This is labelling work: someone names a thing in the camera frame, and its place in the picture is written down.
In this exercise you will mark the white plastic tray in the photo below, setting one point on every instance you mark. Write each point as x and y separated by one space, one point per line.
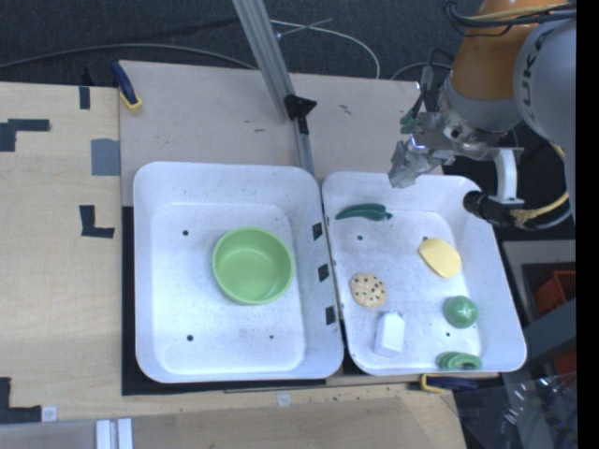
421 269
234 269

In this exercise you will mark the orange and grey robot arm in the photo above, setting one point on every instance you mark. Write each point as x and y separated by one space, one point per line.
505 63

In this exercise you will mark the green bowl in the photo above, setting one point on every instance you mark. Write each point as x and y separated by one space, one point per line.
253 265

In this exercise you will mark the green sliced cucumber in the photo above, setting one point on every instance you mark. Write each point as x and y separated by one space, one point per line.
457 361

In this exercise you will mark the dark green pea pod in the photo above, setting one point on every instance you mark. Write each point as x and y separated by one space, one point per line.
362 212

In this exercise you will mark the pale wood board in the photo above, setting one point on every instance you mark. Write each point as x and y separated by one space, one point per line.
210 124

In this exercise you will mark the green tomato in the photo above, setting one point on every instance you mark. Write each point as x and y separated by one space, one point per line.
460 312

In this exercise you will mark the black cylinder on white bracket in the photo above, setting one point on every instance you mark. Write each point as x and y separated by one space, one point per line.
501 199

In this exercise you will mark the white carton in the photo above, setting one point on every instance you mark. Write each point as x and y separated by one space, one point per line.
389 335

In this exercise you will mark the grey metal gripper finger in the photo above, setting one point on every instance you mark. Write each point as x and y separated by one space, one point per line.
397 164
414 171

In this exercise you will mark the tan chocolate chip biscuit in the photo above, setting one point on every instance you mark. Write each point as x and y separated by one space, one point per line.
368 290

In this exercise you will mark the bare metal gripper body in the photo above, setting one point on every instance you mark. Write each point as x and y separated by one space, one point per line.
444 134

